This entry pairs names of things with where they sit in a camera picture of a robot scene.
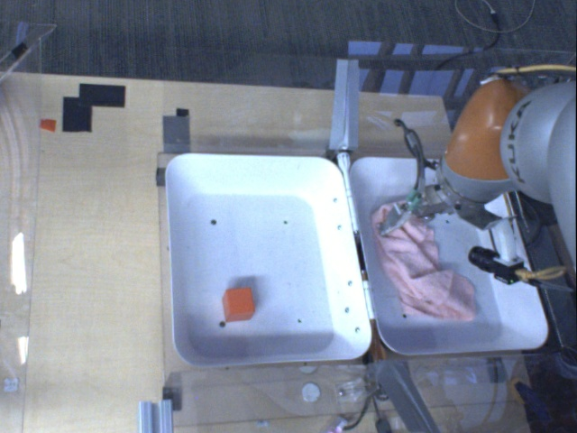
towel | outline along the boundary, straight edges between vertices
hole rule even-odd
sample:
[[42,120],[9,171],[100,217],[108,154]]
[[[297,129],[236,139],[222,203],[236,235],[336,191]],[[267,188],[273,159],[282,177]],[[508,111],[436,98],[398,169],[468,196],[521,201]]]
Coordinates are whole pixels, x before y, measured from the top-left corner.
[[435,232],[412,216],[386,236],[379,234],[392,205],[384,205],[371,218],[380,266],[398,291],[407,315],[470,321],[475,317],[475,289],[463,276],[440,270]]

pink towel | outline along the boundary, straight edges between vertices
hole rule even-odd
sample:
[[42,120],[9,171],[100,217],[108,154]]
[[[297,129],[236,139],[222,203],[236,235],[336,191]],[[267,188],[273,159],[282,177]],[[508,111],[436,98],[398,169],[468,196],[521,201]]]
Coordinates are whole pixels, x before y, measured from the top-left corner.
[[453,271],[439,270],[439,249],[434,231],[413,216],[386,236],[379,234],[392,205],[372,215],[380,265],[395,284],[408,315],[469,321],[475,317],[475,289]]

dark gray fabric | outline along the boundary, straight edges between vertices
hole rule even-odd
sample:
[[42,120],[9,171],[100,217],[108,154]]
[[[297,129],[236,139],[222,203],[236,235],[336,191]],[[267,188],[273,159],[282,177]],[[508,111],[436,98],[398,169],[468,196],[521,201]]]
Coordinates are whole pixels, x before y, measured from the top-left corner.
[[[0,0],[0,23],[56,23],[43,57],[51,73],[329,88],[348,41],[488,43],[453,1]],[[507,29],[532,0],[489,1]],[[480,2],[462,10],[490,26]],[[537,0],[499,46],[575,51],[575,24],[576,0]]]

small orange square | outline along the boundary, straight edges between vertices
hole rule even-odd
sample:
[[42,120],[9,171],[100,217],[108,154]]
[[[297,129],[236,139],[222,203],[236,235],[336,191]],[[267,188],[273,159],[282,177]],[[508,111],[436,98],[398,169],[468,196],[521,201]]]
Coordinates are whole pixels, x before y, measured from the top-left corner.
[[254,314],[252,289],[227,289],[223,296],[224,319],[226,322],[245,321]]
[[53,119],[42,119],[40,121],[40,128],[48,132],[56,132],[56,121]]

thin white wire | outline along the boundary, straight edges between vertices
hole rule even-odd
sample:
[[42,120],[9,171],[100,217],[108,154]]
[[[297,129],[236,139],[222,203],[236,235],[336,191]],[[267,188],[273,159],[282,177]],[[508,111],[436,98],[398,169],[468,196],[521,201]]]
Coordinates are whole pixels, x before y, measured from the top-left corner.
[[[487,0],[481,0],[486,6],[489,7],[490,12],[492,14],[495,14],[496,11],[493,9],[493,7],[490,5],[490,3]],[[519,29],[521,29],[521,27],[524,27],[529,20],[531,19],[531,17],[533,16],[533,12],[535,11],[535,3],[537,0],[533,0],[533,3],[531,4],[531,9],[529,10],[529,14],[527,15],[527,18],[525,18],[525,21],[523,21],[523,23],[521,23],[520,25],[512,28],[512,29],[507,29],[507,30],[496,30],[496,29],[491,29],[490,27],[483,27],[481,25],[478,25],[477,23],[474,23],[473,21],[471,21],[467,16],[465,16],[463,14],[463,12],[459,9],[459,0],[454,0],[454,9],[457,11],[457,13],[465,20],[465,22],[467,22],[468,24],[470,24],[473,27],[476,27],[477,29],[480,29],[482,31],[485,32],[493,32],[493,33],[511,33],[514,31],[518,31]]]

